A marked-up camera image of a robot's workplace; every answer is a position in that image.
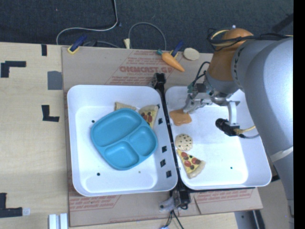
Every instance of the toy pizza slice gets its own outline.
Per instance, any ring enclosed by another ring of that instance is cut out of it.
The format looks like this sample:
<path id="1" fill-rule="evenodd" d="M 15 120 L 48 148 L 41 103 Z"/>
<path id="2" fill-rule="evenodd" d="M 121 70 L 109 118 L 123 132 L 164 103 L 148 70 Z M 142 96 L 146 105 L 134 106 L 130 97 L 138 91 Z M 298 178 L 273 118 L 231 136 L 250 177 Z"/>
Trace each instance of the toy pizza slice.
<path id="1" fill-rule="evenodd" d="M 123 104 L 123 103 L 120 103 L 120 102 L 115 102 L 114 103 L 114 110 L 118 110 L 118 109 L 122 109 L 122 108 L 129 108 L 129 109 L 137 110 L 136 107 L 128 105 L 128 104 Z"/>
<path id="2" fill-rule="evenodd" d="M 189 179 L 196 177 L 205 167 L 205 161 L 189 155 L 179 149 L 177 149 L 177 153 Z"/>
<path id="3" fill-rule="evenodd" d="M 139 110 L 139 114 L 144 118 L 144 120 L 153 128 L 154 122 L 157 117 L 159 107 L 157 105 L 148 105 Z"/>

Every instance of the yellow clip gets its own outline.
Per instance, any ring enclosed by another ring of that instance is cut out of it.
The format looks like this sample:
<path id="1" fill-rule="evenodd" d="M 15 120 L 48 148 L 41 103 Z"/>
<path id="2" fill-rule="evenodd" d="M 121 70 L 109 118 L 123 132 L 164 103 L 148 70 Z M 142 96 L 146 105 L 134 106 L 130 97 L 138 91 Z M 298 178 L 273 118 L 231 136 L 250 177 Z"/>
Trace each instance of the yellow clip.
<path id="1" fill-rule="evenodd" d="M 176 55 L 173 57 L 174 59 L 177 58 L 179 53 L 176 53 Z"/>
<path id="2" fill-rule="evenodd" d="M 77 49 L 75 49 L 74 51 L 71 51 L 71 47 L 72 47 L 73 45 L 71 45 L 68 49 L 67 49 L 67 51 L 68 51 L 68 53 L 69 54 L 75 54 L 79 49 L 80 49 L 80 47 L 78 47 Z"/>

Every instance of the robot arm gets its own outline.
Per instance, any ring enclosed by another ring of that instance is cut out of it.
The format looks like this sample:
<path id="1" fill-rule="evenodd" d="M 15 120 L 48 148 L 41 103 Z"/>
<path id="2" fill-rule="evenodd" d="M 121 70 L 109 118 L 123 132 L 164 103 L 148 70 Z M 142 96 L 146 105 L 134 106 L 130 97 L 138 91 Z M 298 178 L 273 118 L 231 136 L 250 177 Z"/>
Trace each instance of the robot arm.
<path id="1" fill-rule="evenodd" d="M 293 37 L 274 40 L 256 38 L 243 29 L 225 32 L 203 83 L 196 79 L 188 87 L 183 111 L 192 113 L 212 103 L 232 108 L 230 96 L 238 89 L 244 92 L 266 153 L 283 183 L 294 228 Z M 216 125 L 234 128 L 230 122 Z"/>

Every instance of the cookie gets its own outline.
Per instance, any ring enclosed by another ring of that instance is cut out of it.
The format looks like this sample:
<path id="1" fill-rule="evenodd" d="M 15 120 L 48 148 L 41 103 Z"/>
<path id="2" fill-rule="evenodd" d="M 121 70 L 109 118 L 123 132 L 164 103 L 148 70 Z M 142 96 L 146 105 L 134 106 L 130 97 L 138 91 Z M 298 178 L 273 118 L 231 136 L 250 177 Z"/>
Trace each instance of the cookie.
<path id="1" fill-rule="evenodd" d="M 182 151 L 189 151 L 193 147 L 193 139 L 187 134 L 176 136 L 175 146 Z"/>
<path id="2" fill-rule="evenodd" d="M 199 59 L 199 52 L 194 48 L 186 48 L 183 52 L 183 55 L 188 60 Z"/>

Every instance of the blue clamp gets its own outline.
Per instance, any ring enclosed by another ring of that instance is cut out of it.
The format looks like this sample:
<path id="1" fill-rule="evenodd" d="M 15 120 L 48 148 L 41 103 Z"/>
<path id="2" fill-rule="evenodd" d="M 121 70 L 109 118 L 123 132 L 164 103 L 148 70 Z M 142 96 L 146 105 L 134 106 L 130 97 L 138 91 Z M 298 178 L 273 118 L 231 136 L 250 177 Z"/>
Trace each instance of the blue clamp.
<path id="1" fill-rule="evenodd" d="M 75 54 L 80 46 L 82 46 L 82 44 L 84 43 L 84 41 L 87 39 L 87 35 L 82 35 L 81 37 L 79 37 L 73 45 L 71 45 L 67 50 L 70 54 Z"/>
<path id="2" fill-rule="evenodd" d="M 175 57 L 176 54 L 178 53 L 179 49 L 182 47 L 183 45 L 183 41 L 181 40 L 177 46 L 175 47 L 175 49 L 171 52 L 172 57 Z"/>

